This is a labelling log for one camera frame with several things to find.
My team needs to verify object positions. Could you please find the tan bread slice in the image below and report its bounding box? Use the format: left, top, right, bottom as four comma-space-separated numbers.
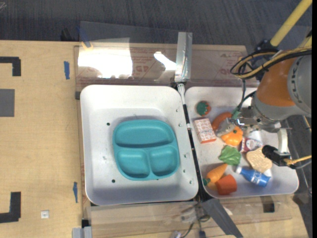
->
246, 147, 273, 174

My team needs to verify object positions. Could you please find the orange sausage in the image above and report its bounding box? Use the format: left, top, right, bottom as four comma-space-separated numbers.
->
211, 112, 233, 131

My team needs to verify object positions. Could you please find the white plastic tray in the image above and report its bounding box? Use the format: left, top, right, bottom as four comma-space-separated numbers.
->
79, 84, 200, 206
184, 86, 300, 199

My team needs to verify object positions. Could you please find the green lettuce leaf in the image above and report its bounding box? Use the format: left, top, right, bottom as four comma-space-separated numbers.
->
218, 145, 242, 166

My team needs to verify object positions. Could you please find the orange patterned carton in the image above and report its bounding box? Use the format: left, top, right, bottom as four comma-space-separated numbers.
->
193, 118, 217, 144

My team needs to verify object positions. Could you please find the red-orange cylinder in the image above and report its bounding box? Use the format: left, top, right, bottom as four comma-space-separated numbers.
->
214, 174, 238, 196

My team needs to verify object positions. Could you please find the black cylinder on white bracket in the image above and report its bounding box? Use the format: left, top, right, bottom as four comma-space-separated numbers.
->
262, 127, 292, 167

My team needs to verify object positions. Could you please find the teal divided plate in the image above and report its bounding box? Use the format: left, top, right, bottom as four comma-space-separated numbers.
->
112, 119, 181, 181

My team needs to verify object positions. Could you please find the red tomato with green top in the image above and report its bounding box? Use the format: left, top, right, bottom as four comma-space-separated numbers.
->
196, 100, 212, 117

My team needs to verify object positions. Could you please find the white and maroon carton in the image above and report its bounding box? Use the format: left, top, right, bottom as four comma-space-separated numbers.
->
239, 130, 264, 154

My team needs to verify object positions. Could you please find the orange bell pepper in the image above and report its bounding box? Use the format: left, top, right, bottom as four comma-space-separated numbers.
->
220, 126, 244, 147

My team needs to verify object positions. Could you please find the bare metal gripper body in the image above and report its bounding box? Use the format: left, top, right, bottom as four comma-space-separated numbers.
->
232, 106, 264, 130

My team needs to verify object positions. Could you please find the blue and white bottle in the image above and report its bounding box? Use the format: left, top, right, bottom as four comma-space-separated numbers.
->
234, 166, 271, 188

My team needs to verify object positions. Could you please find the orange carrot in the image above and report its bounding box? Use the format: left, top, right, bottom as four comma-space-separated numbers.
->
202, 163, 228, 186

